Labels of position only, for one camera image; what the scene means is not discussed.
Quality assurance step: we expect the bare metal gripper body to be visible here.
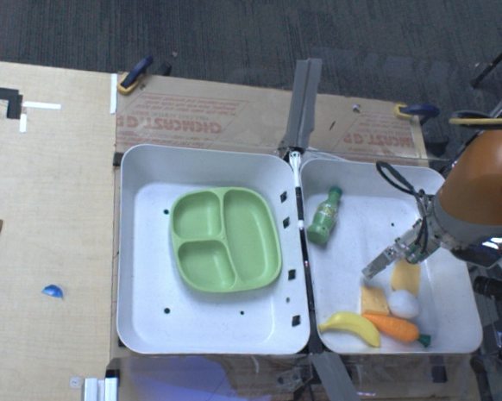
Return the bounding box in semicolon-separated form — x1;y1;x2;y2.
389;215;449;267

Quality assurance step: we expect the white plastic tray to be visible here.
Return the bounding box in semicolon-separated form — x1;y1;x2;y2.
285;156;497;367
106;141;325;367

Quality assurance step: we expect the yellow cheese slice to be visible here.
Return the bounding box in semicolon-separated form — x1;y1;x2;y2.
358;285;393;318

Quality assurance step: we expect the white egg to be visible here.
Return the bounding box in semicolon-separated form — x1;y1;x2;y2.
386;287;424;321

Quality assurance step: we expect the orange carrot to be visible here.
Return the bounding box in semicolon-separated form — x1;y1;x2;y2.
360;311;435;348

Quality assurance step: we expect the yellow banana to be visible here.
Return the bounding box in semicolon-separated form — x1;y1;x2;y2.
316;309;385;349

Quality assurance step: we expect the green plastic bottle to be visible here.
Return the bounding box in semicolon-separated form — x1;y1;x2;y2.
304;184;345;248

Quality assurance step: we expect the green divided plate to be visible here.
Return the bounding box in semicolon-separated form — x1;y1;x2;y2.
164;181;289;298

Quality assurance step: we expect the brown cardboard board red print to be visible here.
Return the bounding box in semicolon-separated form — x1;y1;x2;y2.
91;71;502;401

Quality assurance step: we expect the black cylinder on white bracket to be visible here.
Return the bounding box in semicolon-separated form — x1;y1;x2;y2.
470;273;502;303

